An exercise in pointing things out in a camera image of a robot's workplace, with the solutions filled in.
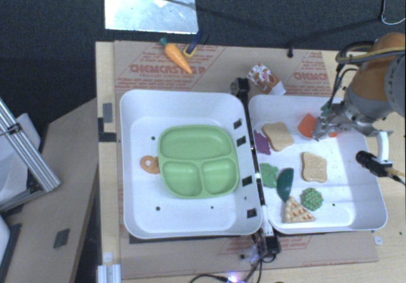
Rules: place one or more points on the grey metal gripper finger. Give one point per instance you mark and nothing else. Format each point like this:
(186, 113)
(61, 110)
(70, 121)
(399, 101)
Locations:
(330, 132)
(318, 133)

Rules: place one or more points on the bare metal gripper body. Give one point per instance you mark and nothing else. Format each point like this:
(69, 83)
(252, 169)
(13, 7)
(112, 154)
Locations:
(339, 118)

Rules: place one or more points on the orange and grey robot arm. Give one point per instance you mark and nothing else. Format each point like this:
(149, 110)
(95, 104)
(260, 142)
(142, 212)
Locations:
(369, 75)

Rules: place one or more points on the orange wedge slice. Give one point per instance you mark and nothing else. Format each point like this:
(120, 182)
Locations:
(307, 126)

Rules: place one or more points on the tan bread slice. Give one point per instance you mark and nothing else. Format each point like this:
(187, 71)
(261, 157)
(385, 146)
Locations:
(278, 137)
(314, 167)

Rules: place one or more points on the white plastic tray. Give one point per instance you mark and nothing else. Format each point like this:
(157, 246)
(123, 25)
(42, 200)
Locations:
(146, 212)
(345, 186)

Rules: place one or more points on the green bumpy round cluster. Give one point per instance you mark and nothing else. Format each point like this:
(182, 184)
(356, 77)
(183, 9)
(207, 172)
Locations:
(311, 199)

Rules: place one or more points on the thin black and white rod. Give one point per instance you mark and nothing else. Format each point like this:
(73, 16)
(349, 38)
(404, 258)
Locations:
(255, 161)

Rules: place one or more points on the white and orange carton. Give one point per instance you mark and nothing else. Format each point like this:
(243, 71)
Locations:
(264, 80)

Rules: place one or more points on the pizza slice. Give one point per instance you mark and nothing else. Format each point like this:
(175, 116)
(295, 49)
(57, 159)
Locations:
(296, 213)

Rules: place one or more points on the green divided plate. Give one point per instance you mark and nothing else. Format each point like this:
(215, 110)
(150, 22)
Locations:
(196, 148)

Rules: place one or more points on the orange carrot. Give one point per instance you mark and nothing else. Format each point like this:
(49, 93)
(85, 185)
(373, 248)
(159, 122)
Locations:
(177, 56)

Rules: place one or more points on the brown cardboard board red print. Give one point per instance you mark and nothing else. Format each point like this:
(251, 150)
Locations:
(203, 259)

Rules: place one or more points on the orange pretzel biscuit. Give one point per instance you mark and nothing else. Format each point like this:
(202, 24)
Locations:
(148, 166)

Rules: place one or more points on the black cylinder on white bracket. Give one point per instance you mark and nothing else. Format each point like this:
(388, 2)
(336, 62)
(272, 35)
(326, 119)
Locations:
(372, 162)

